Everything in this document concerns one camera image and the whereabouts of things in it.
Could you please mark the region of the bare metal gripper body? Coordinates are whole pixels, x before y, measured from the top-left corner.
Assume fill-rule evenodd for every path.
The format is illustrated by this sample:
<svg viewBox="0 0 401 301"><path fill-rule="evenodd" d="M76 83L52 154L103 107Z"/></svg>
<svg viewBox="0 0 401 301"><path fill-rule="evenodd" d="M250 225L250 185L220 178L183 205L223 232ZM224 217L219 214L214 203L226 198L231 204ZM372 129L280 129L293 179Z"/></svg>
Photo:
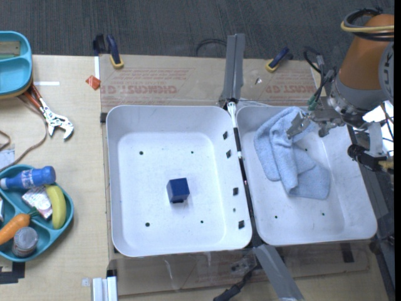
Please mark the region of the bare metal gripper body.
<svg viewBox="0 0 401 301"><path fill-rule="evenodd" d="M320 97L309 105L311 120L321 128L340 127L345 124L354 128L365 128L363 116L366 112L335 97Z"/></svg>

